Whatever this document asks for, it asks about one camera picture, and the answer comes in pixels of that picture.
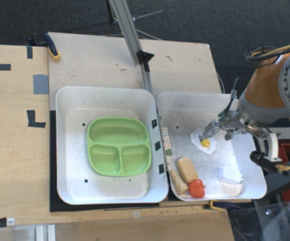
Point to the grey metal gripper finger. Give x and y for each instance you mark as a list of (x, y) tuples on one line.
[(229, 136), (209, 130)]

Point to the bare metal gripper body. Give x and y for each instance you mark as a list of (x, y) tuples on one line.
[(237, 122)]

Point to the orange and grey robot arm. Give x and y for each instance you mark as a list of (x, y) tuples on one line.
[(265, 89)]

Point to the white and yellow fried egg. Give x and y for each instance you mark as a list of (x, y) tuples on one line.
[(209, 148)]

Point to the white plastic tray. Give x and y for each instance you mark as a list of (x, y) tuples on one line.
[(225, 157), (72, 174)]

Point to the white carton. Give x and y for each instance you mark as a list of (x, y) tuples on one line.
[(230, 176)]

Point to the colourful printed packet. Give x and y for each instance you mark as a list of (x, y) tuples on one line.
[(166, 140)]

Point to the tan bread loaf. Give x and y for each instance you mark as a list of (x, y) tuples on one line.
[(187, 169)]

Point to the red tomato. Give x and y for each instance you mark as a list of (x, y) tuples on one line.
[(196, 188)]

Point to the beige waffle cone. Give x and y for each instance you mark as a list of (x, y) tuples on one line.
[(179, 183)]

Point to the green divided plate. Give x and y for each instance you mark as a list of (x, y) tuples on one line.
[(118, 147)]

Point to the black cylinder on white bracket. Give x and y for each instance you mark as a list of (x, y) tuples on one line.
[(265, 161)]

